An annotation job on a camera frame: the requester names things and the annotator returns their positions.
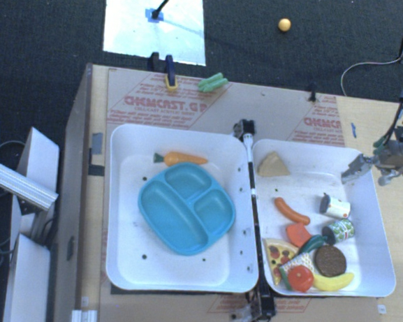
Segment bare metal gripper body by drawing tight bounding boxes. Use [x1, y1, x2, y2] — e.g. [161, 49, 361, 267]
[372, 131, 403, 176]

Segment small white bottle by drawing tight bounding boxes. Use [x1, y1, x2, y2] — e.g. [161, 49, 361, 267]
[318, 192, 353, 220]

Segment green can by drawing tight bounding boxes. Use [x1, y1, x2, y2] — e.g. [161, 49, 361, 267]
[321, 217, 357, 248]

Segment orange sausage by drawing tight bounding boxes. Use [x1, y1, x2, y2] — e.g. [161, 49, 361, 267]
[272, 196, 313, 226]

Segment beige bread wedge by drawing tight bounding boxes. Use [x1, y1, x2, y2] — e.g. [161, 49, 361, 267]
[256, 149, 293, 180]

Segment green pepper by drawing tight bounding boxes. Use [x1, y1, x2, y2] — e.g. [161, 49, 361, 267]
[298, 232, 330, 257]

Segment white plastic tray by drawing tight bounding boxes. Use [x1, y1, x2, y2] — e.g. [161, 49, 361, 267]
[238, 137, 403, 306]
[97, 122, 272, 302]

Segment orange-red flat piece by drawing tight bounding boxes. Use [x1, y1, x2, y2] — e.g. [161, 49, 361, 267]
[284, 220, 314, 250]

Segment brown round biscuit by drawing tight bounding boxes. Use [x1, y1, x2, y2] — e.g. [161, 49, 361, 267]
[312, 244, 350, 279]

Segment brown cardboard board, red print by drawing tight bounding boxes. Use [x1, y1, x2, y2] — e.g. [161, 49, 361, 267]
[86, 67, 403, 322]

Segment thin black and white rod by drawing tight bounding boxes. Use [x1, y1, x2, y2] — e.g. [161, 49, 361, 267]
[229, 133, 286, 306]

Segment white and green packet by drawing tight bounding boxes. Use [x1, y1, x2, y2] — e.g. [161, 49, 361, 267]
[277, 249, 319, 293]

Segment yellow banana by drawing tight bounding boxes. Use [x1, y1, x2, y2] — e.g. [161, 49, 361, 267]
[310, 268, 356, 295]

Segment pizza slice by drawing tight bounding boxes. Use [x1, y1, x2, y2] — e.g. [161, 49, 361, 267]
[259, 237, 301, 288]

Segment red tomato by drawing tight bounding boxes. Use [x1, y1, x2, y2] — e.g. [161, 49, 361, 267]
[286, 263, 316, 294]

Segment yellow ball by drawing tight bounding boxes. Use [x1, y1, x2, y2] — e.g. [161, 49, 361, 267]
[277, 17, 293, 34]

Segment green beans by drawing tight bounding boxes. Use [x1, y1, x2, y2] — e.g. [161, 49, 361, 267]
[196, 71, 230, 95]

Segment orange carrot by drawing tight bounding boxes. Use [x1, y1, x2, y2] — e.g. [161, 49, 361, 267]
[152, 149, 210, 170]

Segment blue divided plate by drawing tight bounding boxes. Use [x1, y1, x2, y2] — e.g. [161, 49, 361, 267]
[133, 157, 241, 261]

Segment black block with thin wires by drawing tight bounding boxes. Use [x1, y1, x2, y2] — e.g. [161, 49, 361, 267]
[253, 290, 279, 319]
[233, 117, 258, 140]

